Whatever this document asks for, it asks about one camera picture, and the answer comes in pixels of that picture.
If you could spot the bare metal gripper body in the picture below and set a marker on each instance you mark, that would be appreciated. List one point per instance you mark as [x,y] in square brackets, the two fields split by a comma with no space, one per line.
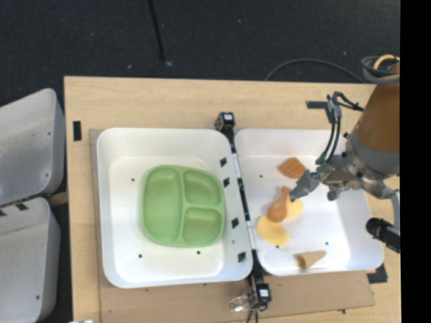
[350,175]

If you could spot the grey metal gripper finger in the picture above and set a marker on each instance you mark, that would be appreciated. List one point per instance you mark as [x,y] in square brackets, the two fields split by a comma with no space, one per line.
[305,177]
[301,191]

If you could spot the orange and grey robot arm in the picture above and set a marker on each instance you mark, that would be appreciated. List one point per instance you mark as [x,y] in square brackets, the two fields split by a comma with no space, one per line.
[380,119]

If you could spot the orange waffle biscuit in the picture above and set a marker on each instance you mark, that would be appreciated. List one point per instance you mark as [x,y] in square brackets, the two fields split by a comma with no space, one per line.
[291,167]

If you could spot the yellow crisp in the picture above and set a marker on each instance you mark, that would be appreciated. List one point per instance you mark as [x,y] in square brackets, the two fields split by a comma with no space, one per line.
[295,209]
[274,232]

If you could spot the orange chicken drumstick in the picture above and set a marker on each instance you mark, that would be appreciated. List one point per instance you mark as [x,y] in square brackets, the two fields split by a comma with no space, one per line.
[277,210]

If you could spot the white plastic tray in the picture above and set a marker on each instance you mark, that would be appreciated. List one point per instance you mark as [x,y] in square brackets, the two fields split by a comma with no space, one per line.
[330,220]
[124,214]

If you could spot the thin black and white rod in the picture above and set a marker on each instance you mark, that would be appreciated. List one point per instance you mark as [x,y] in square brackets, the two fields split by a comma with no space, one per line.
[243,194]

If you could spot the tan ice cream cone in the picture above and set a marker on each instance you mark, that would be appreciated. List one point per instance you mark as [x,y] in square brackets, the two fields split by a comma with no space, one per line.
[311,259]

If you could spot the green divided plate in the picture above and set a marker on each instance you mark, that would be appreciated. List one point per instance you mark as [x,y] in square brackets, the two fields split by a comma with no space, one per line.
[161,207]

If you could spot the black cylinder on white bracket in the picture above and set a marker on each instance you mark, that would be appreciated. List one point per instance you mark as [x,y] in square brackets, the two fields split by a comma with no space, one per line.
[382,230]

